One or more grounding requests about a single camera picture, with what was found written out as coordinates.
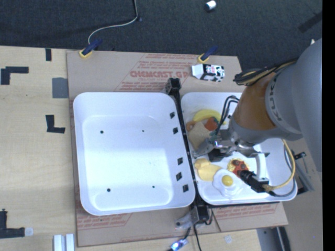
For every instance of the white and black milk carton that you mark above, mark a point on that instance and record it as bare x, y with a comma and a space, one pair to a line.
209, 72

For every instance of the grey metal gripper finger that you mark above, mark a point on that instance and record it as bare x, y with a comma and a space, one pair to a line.
202, 148
216, 155

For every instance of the white fried egg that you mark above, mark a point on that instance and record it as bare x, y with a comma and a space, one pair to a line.
227, 182

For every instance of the white plastic tray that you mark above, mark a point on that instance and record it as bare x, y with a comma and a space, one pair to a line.
272, 189
125, 153

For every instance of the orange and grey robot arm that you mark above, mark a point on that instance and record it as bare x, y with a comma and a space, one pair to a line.
293, 101

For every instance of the thin black rod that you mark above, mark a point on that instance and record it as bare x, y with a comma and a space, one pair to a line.
184, 129

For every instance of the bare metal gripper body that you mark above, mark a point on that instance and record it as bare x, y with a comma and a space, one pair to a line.
226, 140

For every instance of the yellow banana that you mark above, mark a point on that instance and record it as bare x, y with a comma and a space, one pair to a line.
205, 113

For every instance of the pizza slice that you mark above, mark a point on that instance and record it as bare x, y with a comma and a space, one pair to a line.
236, 165

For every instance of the tan bread slice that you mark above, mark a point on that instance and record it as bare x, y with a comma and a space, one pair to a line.
199, 135

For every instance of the small white cylinder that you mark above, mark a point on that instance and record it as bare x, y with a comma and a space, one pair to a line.
210, 5

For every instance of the brown cardboard board red print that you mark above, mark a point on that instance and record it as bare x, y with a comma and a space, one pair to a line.
157, 72

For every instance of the pale yellow cheese piece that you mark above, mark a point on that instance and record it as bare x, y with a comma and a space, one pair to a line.
205, 170

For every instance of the black cylinder on white bracket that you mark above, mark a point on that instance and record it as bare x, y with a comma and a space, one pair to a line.
251, 179

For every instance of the red strawberry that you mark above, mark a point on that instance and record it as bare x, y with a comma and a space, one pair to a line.
210, 124

